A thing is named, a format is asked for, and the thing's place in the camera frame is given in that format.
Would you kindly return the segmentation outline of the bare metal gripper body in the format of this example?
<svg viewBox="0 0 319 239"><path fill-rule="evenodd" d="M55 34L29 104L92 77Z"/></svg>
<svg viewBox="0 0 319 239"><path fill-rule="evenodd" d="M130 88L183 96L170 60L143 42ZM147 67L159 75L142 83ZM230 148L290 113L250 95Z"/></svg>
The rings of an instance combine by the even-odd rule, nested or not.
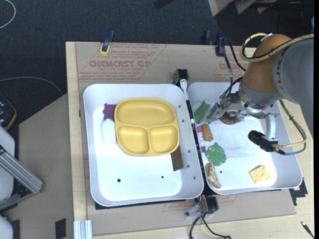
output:
<svg viewBox="0 0 319 239"><path fill-rule="evenodd" d="M268 105L269 101L262 93L253 93L250 96L246 93L231 93L223 105L223 117L234 120L236 114L246 114L246 117L265 119Z"/></svg>

